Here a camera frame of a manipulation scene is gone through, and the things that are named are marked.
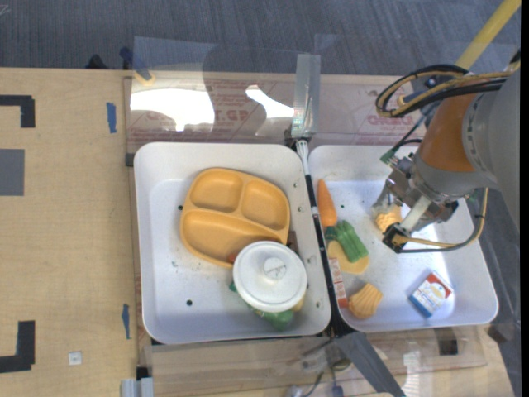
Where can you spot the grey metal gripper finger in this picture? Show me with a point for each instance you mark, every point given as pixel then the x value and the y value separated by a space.
pixel 383 199

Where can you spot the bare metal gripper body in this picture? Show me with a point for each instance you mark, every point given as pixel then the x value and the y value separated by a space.
pixel 407 182

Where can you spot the yellow toy corn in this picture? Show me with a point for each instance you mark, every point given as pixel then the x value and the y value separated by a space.
pixel 388 220

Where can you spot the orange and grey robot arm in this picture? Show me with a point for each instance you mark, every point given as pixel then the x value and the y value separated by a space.
pixel 452 139

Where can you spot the green toy asparagus bundle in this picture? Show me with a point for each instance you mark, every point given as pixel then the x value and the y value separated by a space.
pixel 349 240

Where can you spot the orange toy carrot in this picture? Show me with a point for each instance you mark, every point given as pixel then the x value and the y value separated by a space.
pixel 326 205

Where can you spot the yellow toy cheese slice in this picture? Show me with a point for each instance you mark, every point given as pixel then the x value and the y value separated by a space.
pixel 355 267

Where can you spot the white plastic tray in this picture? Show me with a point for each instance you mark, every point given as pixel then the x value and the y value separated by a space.
pixel 396 279
pixel 186 279

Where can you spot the red and white packet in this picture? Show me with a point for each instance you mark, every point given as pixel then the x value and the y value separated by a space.
pixel 339 281

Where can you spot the yellow ridged toy pastry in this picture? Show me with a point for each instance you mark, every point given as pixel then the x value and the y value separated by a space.
pixel 365 301

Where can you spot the blue and white carton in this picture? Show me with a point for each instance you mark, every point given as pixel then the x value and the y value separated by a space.
pixel 430 295

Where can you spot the white round lidded container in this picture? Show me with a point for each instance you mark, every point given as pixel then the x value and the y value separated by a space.
pixel 270 275

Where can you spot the orange divided plate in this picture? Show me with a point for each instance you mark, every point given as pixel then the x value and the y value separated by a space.
pixel 215 230

